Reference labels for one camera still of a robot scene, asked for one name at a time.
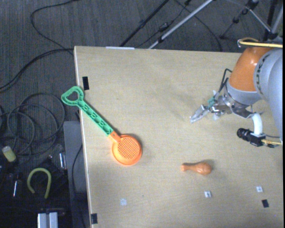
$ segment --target white cable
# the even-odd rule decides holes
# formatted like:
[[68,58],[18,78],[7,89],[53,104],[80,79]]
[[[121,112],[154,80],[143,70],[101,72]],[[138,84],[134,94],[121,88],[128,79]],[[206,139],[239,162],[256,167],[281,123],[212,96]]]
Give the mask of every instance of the white cable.
[[236,1],[234,1],[234,0],[225,0],[225,1],[230,2],[230,3],[233,3],[233,4],[236,4],[236,5],[238,5],[239,7],[242,7],[242,6],[243,6],[242,4],[240,4],[240,3],[238,3],[238,2],[236,2]]
[[254,134],[260,136],[263,133],[263,124],[262,118],[259,113],[254,113],[251,116],[253,124],[254,124]]

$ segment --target yellow cable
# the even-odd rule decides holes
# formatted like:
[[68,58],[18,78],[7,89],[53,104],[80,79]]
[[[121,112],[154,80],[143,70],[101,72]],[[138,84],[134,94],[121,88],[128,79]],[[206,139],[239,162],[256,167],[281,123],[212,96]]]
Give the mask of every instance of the yellow cable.
[[47,190],[46,193],[44,195],[44,198],[47,199],[48,198],[48,194],[49,194],[49,189],[51,187],[51,182],[52,182],[52,176],[51,173],[45,169],[45,168],[35,168],[34,170],[32,170],[29,175],[28,175],[28,180],[27,180],[27,185],[28,185],[28,189],[32,192],[35,193],[35,190],[32,188],[32,186],[30,185],[30,180],[32,178],[32,176],[34,175],[35,172],[37,171],[43,171],[47,174]]
[[274,141],[267,140],[267,139],[262,139],[261,141],[262,141],[263,143],[266,143],[266,144],[282,145],[282,143],[281,143],[281,142],[274,142]]
[[250,38],[250,37],[242,38],[237,41],[238,41],[237,44],[239,47],[241,47],[241,45],[245,45],[245,46],[266,47],[266,48],[269,48],[269,47],[270,48],[283,48],[283,44],[260,42],[257,39]]

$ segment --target toy tennis racket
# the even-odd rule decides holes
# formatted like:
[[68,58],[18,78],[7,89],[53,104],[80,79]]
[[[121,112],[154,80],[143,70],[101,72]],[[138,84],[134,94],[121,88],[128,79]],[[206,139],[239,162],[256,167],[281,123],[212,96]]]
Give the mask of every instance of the toy tennis racket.
[[[70,100],[68,97],[77,93],[76,100]],[[77,106],[82,110],[113,142],[112,152],[115,159],[123,165],[133,165],[137,163],[142,155],[140,143],[132,136],[118,135],[113,128],[106,123],[85,101],[84,93],[78,86],[70,88],[62,94],[62,101],[70,106]]]

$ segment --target green handle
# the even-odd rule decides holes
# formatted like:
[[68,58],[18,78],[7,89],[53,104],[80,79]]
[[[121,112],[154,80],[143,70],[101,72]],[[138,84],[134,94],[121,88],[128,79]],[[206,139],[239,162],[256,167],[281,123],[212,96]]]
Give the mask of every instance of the green handle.
[[[70,100],[68,97],[77,93],[78,98],[76,100]],[[70,106],[77,106],[80,110],[82,110],[93,122],[104,131],[104,133],[108,136],[113,132],[112,127],[108,123],[106,123],[85,101],[84,101],[84,92],[78,86],[73,86],[68,91],[62,94],[61,100]]]

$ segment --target tangled wires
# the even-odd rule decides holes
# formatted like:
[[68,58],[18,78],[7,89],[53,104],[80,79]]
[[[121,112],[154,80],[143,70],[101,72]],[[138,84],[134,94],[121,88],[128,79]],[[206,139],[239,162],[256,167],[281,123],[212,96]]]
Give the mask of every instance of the tangled wires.
[[[36,100],[40,101],[40,96],[54,98],[54,101],[43,99],[42,102],[51,105],[53,110],[62,114],[59,120],[53,114],[53,110],[34,103]],[[30,95],[6,113],[0,107],[0,150],[9,145],[20,158],[46,153],[55,144],[65,116],[61,100],[48,93]]]

